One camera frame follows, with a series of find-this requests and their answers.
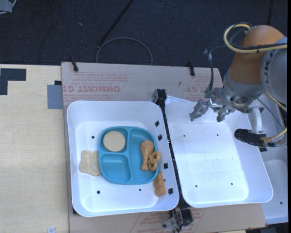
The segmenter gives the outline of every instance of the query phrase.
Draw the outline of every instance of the empty white tray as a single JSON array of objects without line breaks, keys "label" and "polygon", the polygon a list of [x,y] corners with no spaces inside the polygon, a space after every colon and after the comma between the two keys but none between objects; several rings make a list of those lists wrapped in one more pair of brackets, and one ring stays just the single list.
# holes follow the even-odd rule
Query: empty white tray
[{"label": "empty white tray", "polygon": [[235,111],[217,122],[209,109],[190,120],[196,102],[166,106],[171,143],[184,200],[196,208],[263,203],[273,189],[258,147],[234,137],[251,129],[248,116]]},{"label": "empty white tray", "polygon": [[[67,109],[72,204],[81,216],[168,211],[179,201],[177,181],[167,141],[162,111],[148,101],[76,101]],[[140,127],[151,132],[161,153],[159,172],[166,194],[156,196],[154,182],[115,184],[102,174],[92,176],[79,170],[81,152],[98,150],[100,134],[109,127]]]}]

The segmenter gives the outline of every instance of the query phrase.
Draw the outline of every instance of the gray cable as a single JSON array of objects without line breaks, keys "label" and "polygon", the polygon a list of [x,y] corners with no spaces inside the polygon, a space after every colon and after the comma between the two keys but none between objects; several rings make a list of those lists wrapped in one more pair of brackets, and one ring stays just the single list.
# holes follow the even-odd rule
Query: gray cable
[{"label": "gray cable", "polygon": [[131,41],[136,41],[138,42],[139,44],[141,44],[142,46],[145,47],[145,49],[148,51],[149,55],[150,55],[150,58],[151,58],[151,66],[153,65],[153,57],[152,57],[152,54],[149,50],[149,48],[147,48],[147,46],[145,44],[143,44],[141,41],[138,41],[136,39],[133,39],[133,38],[129,38],[129,37],[118,37],[118,38],[114,38],[114,39],[111,39],[109,41],[106,41],[104,44],[101,45],[101,47],[99,48],[98,52],[97,52],[97,55],[96,55],[96,63],[98,63],[98,56],[99,56],[99,53],[101,51],[101,49],[106,45],[108,44],[109,42],[112,42],[112,41],[115,41],[115,40],[131,40]]}]

